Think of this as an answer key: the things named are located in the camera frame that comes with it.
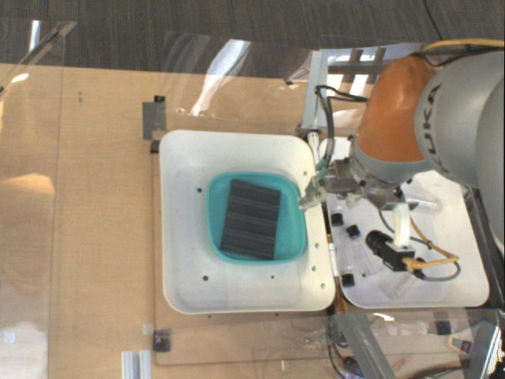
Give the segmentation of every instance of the black sponge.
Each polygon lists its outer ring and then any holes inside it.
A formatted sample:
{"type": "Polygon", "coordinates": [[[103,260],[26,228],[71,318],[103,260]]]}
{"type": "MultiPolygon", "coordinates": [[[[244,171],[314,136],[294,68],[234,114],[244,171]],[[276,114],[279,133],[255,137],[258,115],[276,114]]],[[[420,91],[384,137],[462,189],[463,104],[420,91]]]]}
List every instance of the black sponge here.
{"type": "Polygon", "coordinates": [[[273,260],[281,193],[232,180],[221,250],[273,260]]]}

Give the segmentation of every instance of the gray carpet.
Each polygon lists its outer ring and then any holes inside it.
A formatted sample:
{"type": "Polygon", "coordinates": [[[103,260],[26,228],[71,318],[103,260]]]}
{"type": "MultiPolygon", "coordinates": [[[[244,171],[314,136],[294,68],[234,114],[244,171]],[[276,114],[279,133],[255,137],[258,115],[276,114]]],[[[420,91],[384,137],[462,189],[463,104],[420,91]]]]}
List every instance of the gray carpet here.
{"type": "MultiPolygon", "coordinates": [[[[503,38],[504,0],[427,1],[445,39],[503,38]]],[[[0,17],[77,21],[66,64],[110,69],[166,69],[169,31],[302,48],[438,39],[422,0],[0,0],[0,17]]],[[[0,60],[23,55],[26,27],[4,26],[0,60]]]]}

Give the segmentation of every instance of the wooden table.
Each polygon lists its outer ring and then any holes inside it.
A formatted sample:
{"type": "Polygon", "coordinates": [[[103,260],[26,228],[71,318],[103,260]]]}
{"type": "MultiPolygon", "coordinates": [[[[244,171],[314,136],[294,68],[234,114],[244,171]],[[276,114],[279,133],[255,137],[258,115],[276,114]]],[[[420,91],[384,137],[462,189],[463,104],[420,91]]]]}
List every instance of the wooden table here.
{"type": "MultiPolygon", "coordinates": [[[[59,98],[51,96],[47,86],[61,69],[39,66],[32,72],[34,85],[39,86],[30,93],[36,99],[32,101],[32,111],[36,108],[41,118],[29,119],[39,122],[27,126],[26,138],[33,139],[30,144],[42,154],[19,152],[22,161],[9,158],[8,165],[15,177],[30,175],[32,171],[46,177],[21,184],[24,188],[20,190],[32,192],[39,187],[38,211],[31,214],[39,221],[39,227],[28,231],[24,240],[42,240],[46,250],[44,265],[50,265],[52,258],[51,278],[48,267],[41,267],[43,272],[38,274],[33,266],[24,271],[27,280],[32,277],[32,285],[39,283],[42,288],[50,288],[49,375],[51,379],[121,377],[123,351],[152,348],[155,296],[159,296],[155,293],[153,159],[149,152],[151,142],[142,141],[142,103],[152,101],[154,95],[166,96],[169,129],[292,134],[301,119],[305,86],[286,86],[280,80],[234,78],[208,102],[204,113],[216,121],[176,115],[194,107],[204,76],[64,68],[59,114],[55,110],[59,98]],[[56,146],[54,141],[36,139],[38,130],[58,125],[58,132],[54,132],[58,136],[56,146]],[[38,164],[38,159],[53,157],[57,163],[48,167],[57,172],[51,174],[49,170],[44,174],[47,165],[38,164]],[[48,253],[53,235],[52,253],[48,253]]],[[[26,105],[20,88],[16,94],[19,97],[12,96],[10,105],[26,105]]],[[[10,115],[15,116],[23,122],[22,112],[10,115]]],[[[4,109],[4,125],[7,118],[4,109]]],[[[7,192],[12,195],[12,190],[4,189],[2,194],[2,184],[0,198],[9,200],[7,192]]],[[[19,202],[18,207],[26,204],[19,202]]],[[[0,246],[6,244],[0,240],[0,246]]],[[[35,253],[18,253],[19,265],[36,265],[35,253]]],[[[38,294],[38,298],[30,298],[32,303],[24,302],[18,309],[28,315],[32,308],[47,310],[49,294],[44,290],[38,294]]],[[[37,316],[43,326],[47,316],[37,316]]],[[[219,318],[226,323],[226,316],[219,318]]],[[[264,352],[269,351],[272,349],[264,348],[264,352]]],[[[428,353],[426,347],[400,347],[388,358],[397,364],[400,377],[428,364],[458,361],[458,356],[442,345],[428,353]],[[411,351],[422,354],[411,355],[411,351]]],[[[283,362],[178,366],[153,362],[152,368],[154,378],[335,377],[322,353],[318,358],[283,362]]]]}

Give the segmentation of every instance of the black cable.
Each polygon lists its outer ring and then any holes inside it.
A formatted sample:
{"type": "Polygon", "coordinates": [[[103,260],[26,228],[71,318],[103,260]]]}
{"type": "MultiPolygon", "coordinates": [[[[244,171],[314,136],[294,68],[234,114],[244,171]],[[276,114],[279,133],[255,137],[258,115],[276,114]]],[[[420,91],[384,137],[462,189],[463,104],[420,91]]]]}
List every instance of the black cable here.
{"type": "Polygon", "coordinates": [[[334,343],[333,344],[333,348],[335,349],[335,353],[337,354],[337,356],[340,358],[341,361],[344,360],[344,357],[342,357],[342,354],[340,354],[340,351],[339,351],[339,348],[337,347],[337,343],[334,343]]]}
{"type": "Polygon", "coordinates": [[[466,51],[464,51],[460,54],[457,54],[457,55],[453,56],[452,58],[448,58],[448,59],[446,59],[442,62],[438,62],[438,63],[434,63],[428,58],[428,56],[439,55],[436,53],[436,51],[435,52],[417,52],[417,53],[412,54],[412,56],[419,56],[419,57],[423,58],[430,66],[441,67],[441,66],[448,65],[449,63],[455,62],[459,59],[468,58],[469,56],[475,56],[477,54],[487,54],[489,52],[496,52],[496,51],[502,51],[502,50],[503,49],[501,49],[501,48],[495,48],[495,47],[475,48],[475,47],[471,47],[470,45],[467,45],[466,51]]]}
{"type": "Polygon", "coordinates": [[[335,341],[335,346],[336,347],[340,347],[340,348],[349,348],[349,344],[348,343],[339,343],[338,341],[335,341]]]}
{"type": "Polygon", "coordinates": [[[453,263],[456,267],[456,272],[454,274],[451,274],[449,276],[442,276],[442,277],[436,277],[436,276],[426,276],[422,270],[418,269],[415,271],[414,276],[416,278],[419,278],[420,280],[426,281],[426,282],[446,282],[453,280],[456,278],[461,273],[461,265],[457,261],[453,263]]]}
{"type": "Polygon", "coordinates": [[[326,146],[326,152],[324,153],[323,159],[325,160],[325,166],[328,168],[330,166],[331,162],[331,156],[333,155],[333,146],[335,143],[335,125],[333,123],[333,108],[331,107],[331,100],[332,99],[338,99],[342,101],[351,101],[351,102],[359,102],[359,103],[366,103],[368,101],[368,98],[364,96],[355,96],[354,94],[349,94],[348,92],[341,92],[337,90],[336,88],[333,88],[329,85],[325,84],[318,84],[314,88],[314,92],[316,93],[316,96],[321,104],[321,107],[323,108],[324,114],[326,115],[326,123],[327,123],[327,146],[326,146]],[[330,90],[333,91],[335,94],[342,96],[341,97],[336,97],[336,96],[327,96],[326,97],[326,102],[324,101],[324,97],[321,94],[321,89],[325,90],[330,90]]]}
{"type": "Polygon", "coordinates": [[[333,355],[331,354],[331,345],[328,344],[328,356],[330,357],[330,362],[331,366],[333,366],[333,370],[337,373],[340,379],[346,379],[346,377],[343,375],[343,373],[340,371],[339,368],[337,368],[337,365],[335,364],[335,361],[333,359],[333,355]]]}
{"type": "Polygon", "coordinates": [[[414,374],[413,376],[409,377],[409,379],[425,379],[426,377],[438,378],[447,375],[449,373],[455,372],[457,370],[463,370],[463,369],[465,369],[463,366],[454,366],[451,368],[446,366],[443,366],[441,368],[428,368],[426,370],[414,374]]]}
{"type": "Polygon", "coordinates": [[[337,90],[335,87],[331,87],[330,85],[319,84],[316,86],[316,88],[319,88],[319,89],[324,88],[326,90],[333,91],[337,96],[345,97],[345,98],[349,99],[350,101],[357,101],[359,103],[366,103],[368,101],[368,98],[366,98],[364,96],[356,96],[356,95],[350,94],[348,92],[341,92],[340,90],[337,90]]]}
{"type": "Polygon", "coordinates": [[[331,102],[327,98],[326,103],[324,102],[323,95],[321,94],[321,89],[324,86],[317,85],[314,88],[317,99],[320,101],[321,107],[323,108],[324,114],[326,115],[326,125],[327,125],[327,145],[326,152],[324,153],[323,159],[325,160],[325,166],[328,168],[331,162],[331,156],[333,155],[333,145],[335,143],[335,125],[333,123],[333,110],[331,109],[331,102]]]}
{"type": "Polygon", "coordinates": [[[442,40],[442,34],[440,33],[440,30],[439,28],[436,26],[436,22],[435,20],[433,19],[433,16],[432,16],[432,13],[430,12],[429,8],[428,8],[428,3],[426,2],[426,0],[423,0],[423,3],[425,5],[425,10],[426,10],[426,13],[428,14],[428,17],[430,19],[430,21],[432,22],[433,24],[433,28],[435,29],[436,31],[436,34],[438,35],[439,39],[442,40]]]}

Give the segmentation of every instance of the white tray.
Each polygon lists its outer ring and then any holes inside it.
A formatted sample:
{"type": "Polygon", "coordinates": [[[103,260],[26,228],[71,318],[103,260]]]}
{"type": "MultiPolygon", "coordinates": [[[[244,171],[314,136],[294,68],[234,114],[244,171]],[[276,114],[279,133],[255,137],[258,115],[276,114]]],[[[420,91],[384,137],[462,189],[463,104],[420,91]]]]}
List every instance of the white tray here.
{"type": "Polygon", "coordinates": [[[208,237],[205,189],[211,179],[228,171],[271,172],[287,177],[303,193],[315,174],[304,141],[177,130],[162,139],[159,158],[163,290],[174,309],[236,313],[313,311],[330,305],[335,281],[320,206],[305,213],[307,250],[290,263],[232,264],[215,254],[208,237]]]}
{"type": "MultiPolygon", "coordinates": [[[[346,154],[347,143],[340,139],[337,143],[339,149],[343,149],[343,155],[346,154]]],[[[360,200],[356,208],[349,209],[345,201],[331,195],[327,199],[328,212],[341,212],[346,226],[356,224],[361,231],[361,237],[355,242],[339,239],[342,231],[331,228],[340,272],[344,267],[340,261],[352,258],[352,255],[345,254],[349,246],[361,246],[359,251],[354,249],[355,254],[361,255],[360,260],[353,260],[355,285],[343,288],[345,296],[354,305],[366,309],[475,307],[485,303],[489,296],[489,284],[460,185],[430,171],[416,175],[412,184],[402,188],[407,199],[428,199],[432,202],[421,202],[413,210],[412,217],[435,244],[459,256],[460,275],[447,282],[426,282],[406,272],[392,272],[372,255],[365,244],[365,237],[371,230],[391,235],[382,224],[377,209],[367,200],[360,200]]],[[[391,213],[384,212],[384,215],[392,226],[391,213]]],[[[412,247],[416,250],[416,257],[423,257],[426,261],[443,257],[422,244],[412,243],[412,247]]],[[[427,268],[425,274],[448,276],[454,271],[453,265],[441,265],[427,268]]]]}

